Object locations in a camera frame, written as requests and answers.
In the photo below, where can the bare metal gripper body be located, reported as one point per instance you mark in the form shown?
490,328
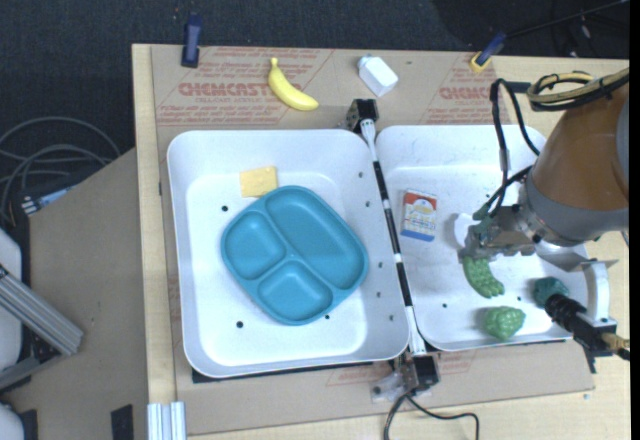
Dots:
510,233

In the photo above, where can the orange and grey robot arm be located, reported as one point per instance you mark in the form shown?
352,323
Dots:
580,163

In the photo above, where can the green bumpy pea pod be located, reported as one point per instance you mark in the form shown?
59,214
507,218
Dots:
482,278

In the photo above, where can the dark green broccoli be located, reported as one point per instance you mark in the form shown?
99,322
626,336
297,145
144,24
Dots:
547,289

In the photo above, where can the light green grapes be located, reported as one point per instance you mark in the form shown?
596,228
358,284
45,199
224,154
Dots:
502,323

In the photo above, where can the red white blue carton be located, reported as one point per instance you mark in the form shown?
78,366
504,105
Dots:
419,215

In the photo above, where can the white plastic tray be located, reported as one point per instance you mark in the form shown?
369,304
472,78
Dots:
210,318
440,163

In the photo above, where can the thin black and white rod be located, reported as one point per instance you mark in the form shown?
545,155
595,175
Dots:
389,218

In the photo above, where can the white plastic bottle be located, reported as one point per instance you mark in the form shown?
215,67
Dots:
380,75

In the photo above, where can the blue divided plate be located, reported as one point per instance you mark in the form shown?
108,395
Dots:
295,253

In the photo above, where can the yellow cheese slice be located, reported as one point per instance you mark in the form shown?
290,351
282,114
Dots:
256,180

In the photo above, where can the yellow banana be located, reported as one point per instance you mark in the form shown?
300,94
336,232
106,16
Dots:
287,90

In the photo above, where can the brown cardboard board red print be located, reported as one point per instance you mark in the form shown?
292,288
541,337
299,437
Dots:
300,403

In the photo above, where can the black cylinder on white bracket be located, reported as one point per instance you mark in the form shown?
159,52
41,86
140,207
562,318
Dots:
597,293

